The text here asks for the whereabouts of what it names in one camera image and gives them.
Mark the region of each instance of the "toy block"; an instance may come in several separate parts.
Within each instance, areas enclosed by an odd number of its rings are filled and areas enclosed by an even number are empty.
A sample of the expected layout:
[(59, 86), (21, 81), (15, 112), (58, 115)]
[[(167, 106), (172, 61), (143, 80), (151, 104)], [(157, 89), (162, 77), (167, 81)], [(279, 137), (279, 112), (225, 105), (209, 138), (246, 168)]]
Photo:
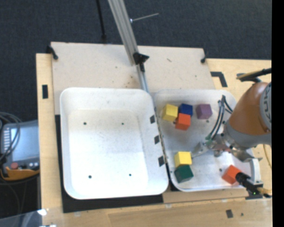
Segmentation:
[(193, 116), (193, 106), (189, 104), (181, 104), (178, 110), (179, 113)]
[(179, 151), (177, 154), (175, 154), (174, 160), (176, 168), (179, 166), (191, 165), (193, 163), (189, 151)]
[(178, 183), (187, 182), (194, 177), (189, 165), (179, 166), (175, 170), (175, 176)]
[(208, 119), (213, 114), (210, 104), (198, 105), (195, 112), (197, 113), (198, 119)]
[(241, 170), (239, 170), (233, 165), (230, 165), (225, 171), (225, 173), (223, 174), (222, 179), (227, 181), (230, 184), (234, 184), (237, 181), (236, 175), (240, 172)]
[(176, 119), (176, 129), (186, 131), (190, 126), (190, 120), (189, 114), (179, 113)]
[(173, 122), (178, 117), (178, 107), (166, 104), (163, 108), (162, 119)]

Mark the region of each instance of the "green cube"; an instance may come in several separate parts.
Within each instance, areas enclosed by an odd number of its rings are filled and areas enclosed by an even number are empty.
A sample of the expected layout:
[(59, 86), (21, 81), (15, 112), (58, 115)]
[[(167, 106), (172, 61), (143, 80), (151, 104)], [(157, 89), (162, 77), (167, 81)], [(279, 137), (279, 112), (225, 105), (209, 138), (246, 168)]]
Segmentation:
[(179, 166), (175, 171), (175, 175), (178, 183), (187, 182), (194, 176), (189, 165)]

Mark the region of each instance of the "dark floor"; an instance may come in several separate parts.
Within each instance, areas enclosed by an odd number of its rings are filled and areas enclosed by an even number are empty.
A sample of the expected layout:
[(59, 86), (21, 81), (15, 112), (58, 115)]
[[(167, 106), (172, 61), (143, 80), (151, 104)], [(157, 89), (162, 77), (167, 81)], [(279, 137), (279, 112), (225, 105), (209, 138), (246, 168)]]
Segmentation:
[[(272, 0), (124, 0), (138, 45), (199, 47), (209, 58), (271, 59)], [(107, 42), (121, 44), (107, 0)], [(36, 53), (51, 41), (101, 43), (96, 0), (0, 0), (0, 111), (37, 119)], [(36, 180), (13, 185), (22, 212), (38, 208)], [(0, 186), (0, 218), (17, 214)]]

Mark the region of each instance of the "yellow cube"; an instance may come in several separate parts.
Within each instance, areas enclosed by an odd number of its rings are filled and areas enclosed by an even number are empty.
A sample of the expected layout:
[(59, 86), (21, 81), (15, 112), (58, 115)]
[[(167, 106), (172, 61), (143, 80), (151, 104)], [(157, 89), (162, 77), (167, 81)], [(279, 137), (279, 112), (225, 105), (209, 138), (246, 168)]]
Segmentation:
[(162, 119), (167, 121), (175, 121), (177, 117), (178, 117), (178, 107), (171, 104), (166, 104), (165, 107), (163, 108)]
[(189, 151), (179, 151), (175, 154), (175, 166), (191, 165), (193, 163)]

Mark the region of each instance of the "white tray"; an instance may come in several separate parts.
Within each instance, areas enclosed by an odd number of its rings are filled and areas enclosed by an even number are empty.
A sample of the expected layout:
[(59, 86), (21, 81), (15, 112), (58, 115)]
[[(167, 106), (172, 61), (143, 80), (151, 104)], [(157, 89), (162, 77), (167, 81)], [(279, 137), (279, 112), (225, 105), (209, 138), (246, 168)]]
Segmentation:
[[(218, 117), (218, 100), (221, 100), (222, 95), (226, 96), (228, 104), (234, 108), (236, 105), (235, 98), (224, 90), (162, 90), (154, 95), (167, 162), (169, 164), (170, 178), (175, 187), (183, 192), (241, 188), (242, 186), (238, 185), (238, 183), (231, 185), (222, 179), (222, 175), (229, 165), (236, 166), (248, 175), (251, 174), (249, 163), (242, 163), (227, 152), (224, 152), (220, 157), (214, 157), (212, 151), (207, 151), (203, 155), (193, 158), (191, 169), (194, 177), (191, 180), (178, 183), (174, 174), (176, 170), (174, 155), (178, 151), (194, 151), (197, 144), (204, 142), (205, 137), (213, 129)], [(191, 119), (191, 126), (187, 131), (177, 130), (172, 122), (162, 120), (162, 109), (167, 103), (176, 106), (185, 103), (193, 106), (194, 114)], [(197, 119), (195, 109), (199, 104), (211, 105), (213, 114), (208, 120)], [(224, 120), (226, 121), (229, 116), (230, 114), (225, 112)], [(252, 150), (248, 150), (248, 153), (253, 156)]]
[(60, 97), (63, 181), (75, 199), (163, 193), (169, 183), (151, 96), (140, 89), (68, 88)]

